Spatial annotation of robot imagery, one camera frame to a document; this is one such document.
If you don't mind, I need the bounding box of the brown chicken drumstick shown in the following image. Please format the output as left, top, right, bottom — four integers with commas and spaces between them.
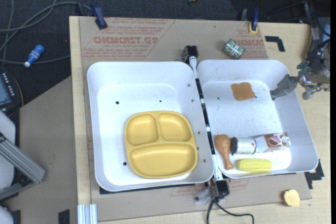
214, 134, 235, 170

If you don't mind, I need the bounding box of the brown cardboard board red print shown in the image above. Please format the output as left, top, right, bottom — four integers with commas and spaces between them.
78, 16, 313, 222

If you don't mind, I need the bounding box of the brown toast slice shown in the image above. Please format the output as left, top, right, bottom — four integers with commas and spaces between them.
230, 82, 256, 102

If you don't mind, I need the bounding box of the thin black and white rod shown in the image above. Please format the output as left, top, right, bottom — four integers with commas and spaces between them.
189, 56, 223, 180

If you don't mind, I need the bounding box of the white can with black lid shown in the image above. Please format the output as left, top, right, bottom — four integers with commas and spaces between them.
229, 136, 257, 155

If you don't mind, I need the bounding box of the yellow corn cob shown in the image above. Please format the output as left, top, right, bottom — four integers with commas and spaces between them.
237, 158, 274, 173

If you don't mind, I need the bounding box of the blue bottle with white cap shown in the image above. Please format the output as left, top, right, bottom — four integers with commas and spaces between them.
23, 44, 45, 68

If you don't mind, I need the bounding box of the yellow crinkled chip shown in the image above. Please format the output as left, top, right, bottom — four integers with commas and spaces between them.
283, 188, 301, 208

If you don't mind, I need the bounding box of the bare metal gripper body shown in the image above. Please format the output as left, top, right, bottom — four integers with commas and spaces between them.
298, 46, 331, 87

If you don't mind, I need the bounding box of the white plastic tray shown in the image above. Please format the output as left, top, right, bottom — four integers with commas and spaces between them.
86, 61, 215, 193
196, 59, 319, 180

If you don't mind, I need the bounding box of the yellow divided plate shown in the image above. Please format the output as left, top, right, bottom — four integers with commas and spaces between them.
124, 110, 198, 179

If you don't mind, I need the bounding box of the green packet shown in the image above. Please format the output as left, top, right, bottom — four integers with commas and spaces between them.
223, 38, 246, 60

